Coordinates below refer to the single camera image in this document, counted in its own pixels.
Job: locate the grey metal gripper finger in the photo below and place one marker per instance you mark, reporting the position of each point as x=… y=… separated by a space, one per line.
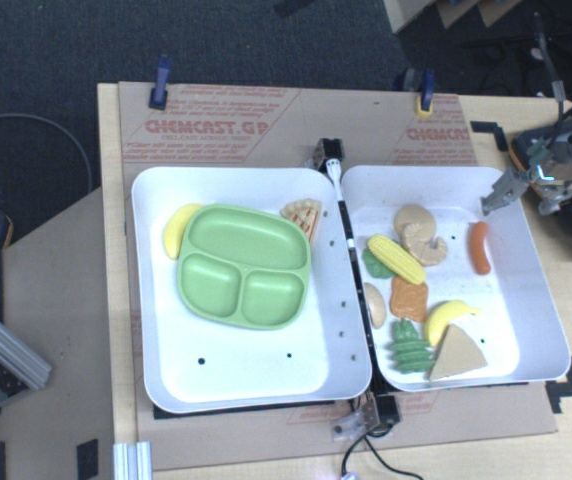
x=503 y=192
x=550 y=203

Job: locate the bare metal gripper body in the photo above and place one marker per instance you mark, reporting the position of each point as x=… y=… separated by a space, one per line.
x=566 y=170

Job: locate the orange sausage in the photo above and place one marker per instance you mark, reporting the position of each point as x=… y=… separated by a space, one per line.
x=479 y=248

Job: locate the round beige biscuit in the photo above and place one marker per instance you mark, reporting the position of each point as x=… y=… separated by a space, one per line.
x=412 y=215

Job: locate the beige croissant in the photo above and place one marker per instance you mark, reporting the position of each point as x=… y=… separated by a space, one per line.
x=422 y=248

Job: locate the white plastic tray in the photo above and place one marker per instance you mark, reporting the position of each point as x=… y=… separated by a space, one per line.
x=246 y=363
x=521 y=308

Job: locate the yellow corn cob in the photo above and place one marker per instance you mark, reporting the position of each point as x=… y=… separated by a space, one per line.
x=396 y=258

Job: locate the orange toast slice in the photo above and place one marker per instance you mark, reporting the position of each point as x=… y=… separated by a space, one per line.
x=409 y=300

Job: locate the yellow banana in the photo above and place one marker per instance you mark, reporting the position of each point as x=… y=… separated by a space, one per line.
x=438 y=320
x=172 y=235

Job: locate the green lettuce leaf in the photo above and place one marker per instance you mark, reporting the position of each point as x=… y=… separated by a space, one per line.
x=373 y=264

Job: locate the thin black and white rod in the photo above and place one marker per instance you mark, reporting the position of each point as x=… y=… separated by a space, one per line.
x=351 y=240

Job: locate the beige triangular sandwich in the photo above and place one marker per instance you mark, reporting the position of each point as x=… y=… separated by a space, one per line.
x=456 y=355

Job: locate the beige oval bread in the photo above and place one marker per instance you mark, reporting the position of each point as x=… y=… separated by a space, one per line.
x=376 y=305

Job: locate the green ribbed vegetable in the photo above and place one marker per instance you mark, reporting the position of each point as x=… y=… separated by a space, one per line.
x=408 y=350

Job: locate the beige and orange pizza slice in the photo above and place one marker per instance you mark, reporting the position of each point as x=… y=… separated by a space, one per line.
x=305 y=211

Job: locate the brown cardboard board red print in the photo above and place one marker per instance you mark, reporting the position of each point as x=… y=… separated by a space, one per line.
x=276 y=118

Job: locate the green divided plate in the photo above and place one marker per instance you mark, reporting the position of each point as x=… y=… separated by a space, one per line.
x=246 y=263

